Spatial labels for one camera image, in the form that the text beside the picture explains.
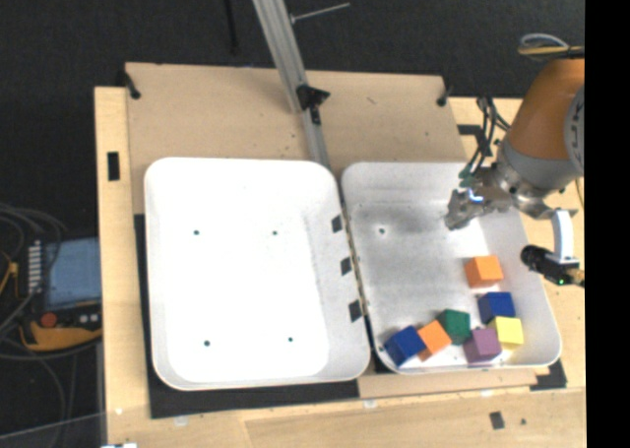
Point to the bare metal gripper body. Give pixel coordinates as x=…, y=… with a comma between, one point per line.
x=507, y=192

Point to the green cube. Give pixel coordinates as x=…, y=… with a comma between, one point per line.
x=455, y=325

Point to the yellow cube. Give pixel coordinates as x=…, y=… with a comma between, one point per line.
x=509, y=332

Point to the purple cube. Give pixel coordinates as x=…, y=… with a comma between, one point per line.
x=483, y=345

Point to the blue cube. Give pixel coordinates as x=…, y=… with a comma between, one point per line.
x=404, y=345
x=497, y=305

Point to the orange cube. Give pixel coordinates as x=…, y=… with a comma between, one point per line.
x=434, y=339
x=484, y=271

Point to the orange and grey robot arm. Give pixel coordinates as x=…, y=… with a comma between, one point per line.
x=544, y=121

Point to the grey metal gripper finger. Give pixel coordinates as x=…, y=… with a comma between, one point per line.
x=456, y=212
x=476, y=212

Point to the black cylinder on white bracket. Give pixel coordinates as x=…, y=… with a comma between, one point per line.
x=561, y=239

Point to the flat brown board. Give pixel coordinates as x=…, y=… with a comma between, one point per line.
x=211, y=116

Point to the white plastic tray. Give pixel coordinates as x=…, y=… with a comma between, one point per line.
x=246, y=278
x=418, y=269

